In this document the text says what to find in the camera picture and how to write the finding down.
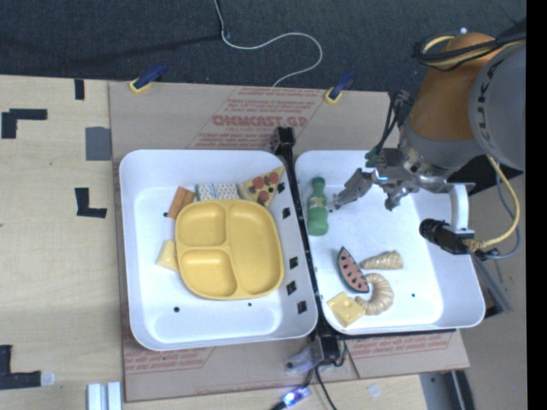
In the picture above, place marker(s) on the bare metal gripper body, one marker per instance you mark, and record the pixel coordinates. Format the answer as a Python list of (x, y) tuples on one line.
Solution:
[(404, 173)]

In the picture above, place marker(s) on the brown cardboard board red print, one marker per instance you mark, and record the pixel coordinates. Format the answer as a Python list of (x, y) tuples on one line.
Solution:
[(171, 109)]

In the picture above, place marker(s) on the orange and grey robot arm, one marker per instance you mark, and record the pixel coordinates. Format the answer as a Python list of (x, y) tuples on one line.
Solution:
[(448, 109)]

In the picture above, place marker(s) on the white plastic tray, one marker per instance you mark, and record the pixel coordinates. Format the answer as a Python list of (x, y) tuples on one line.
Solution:
[(427, 280), (213, 318)]

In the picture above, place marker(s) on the green bottle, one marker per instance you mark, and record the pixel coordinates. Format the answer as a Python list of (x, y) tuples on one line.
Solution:
[(318, 212)]

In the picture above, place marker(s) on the pizza slice toy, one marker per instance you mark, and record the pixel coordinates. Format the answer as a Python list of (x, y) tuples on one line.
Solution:
[(260, 186)]

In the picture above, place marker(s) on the watermelon slice toy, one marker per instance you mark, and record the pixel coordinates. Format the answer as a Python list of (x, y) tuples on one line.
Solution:
[(351, 271)]

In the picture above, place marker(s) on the yellow divided plate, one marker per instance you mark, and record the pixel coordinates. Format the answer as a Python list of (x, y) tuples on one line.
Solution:
[(231, 248)]

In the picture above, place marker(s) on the yellow cheese wedge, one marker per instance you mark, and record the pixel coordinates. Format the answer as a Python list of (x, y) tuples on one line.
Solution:
[(168, 255), (345, 308)]

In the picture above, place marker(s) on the beige curved croissant toy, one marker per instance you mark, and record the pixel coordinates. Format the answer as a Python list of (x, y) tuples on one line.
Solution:
[(380, 297)]

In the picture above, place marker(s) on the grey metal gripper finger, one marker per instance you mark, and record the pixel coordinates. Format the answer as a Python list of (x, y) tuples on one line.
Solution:
[(352, 190), (394, 200)]

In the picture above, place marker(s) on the orange cracker toy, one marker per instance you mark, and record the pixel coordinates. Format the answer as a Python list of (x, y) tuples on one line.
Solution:
[(179, 203)]

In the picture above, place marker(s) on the thin black rod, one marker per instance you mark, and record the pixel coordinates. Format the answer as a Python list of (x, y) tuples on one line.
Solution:
[(304, 229)]

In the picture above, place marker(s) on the black cylinder on white bracket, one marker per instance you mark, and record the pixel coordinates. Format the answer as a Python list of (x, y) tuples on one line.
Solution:
[(448, 229)]

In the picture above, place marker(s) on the white patterned packet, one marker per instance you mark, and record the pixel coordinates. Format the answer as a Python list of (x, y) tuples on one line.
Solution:
[(217, 191)]

